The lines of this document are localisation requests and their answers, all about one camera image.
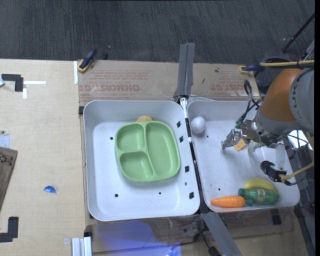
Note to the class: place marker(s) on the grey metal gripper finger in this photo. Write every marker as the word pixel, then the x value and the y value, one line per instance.
pixel 254 147
pixel 231 140

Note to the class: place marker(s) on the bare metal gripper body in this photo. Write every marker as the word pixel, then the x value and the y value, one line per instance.
pixel 252 131

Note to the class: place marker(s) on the yellow cheese wedge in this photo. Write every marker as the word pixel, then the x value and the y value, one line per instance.
pixel 240 145

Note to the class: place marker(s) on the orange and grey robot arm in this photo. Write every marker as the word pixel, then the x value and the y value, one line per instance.
pixel 280 105

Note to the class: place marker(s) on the white plastic tray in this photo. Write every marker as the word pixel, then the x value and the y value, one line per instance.
pixel 225 170
pixel 150 197

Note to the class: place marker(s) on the yellow banana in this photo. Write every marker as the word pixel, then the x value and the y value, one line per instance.
pixel 257 183

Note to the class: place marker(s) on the white egg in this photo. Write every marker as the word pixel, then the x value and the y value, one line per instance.
pixel 198 124

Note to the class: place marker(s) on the green plastic bottle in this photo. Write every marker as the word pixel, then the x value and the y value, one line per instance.
pixel 262 196

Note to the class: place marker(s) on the orange carrot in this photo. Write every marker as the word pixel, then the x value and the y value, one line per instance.
pixel 228 201

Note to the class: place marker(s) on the green divided plate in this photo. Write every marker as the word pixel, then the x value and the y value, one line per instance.
pixel 150 150

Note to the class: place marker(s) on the yellow round toy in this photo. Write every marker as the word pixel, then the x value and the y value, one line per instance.
pixel 144 118

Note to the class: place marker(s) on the brown cardboard board red print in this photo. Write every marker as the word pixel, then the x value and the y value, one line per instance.
pixel 140 82

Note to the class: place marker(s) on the small blue cap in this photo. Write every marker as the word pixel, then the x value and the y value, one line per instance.
pixel 49 189

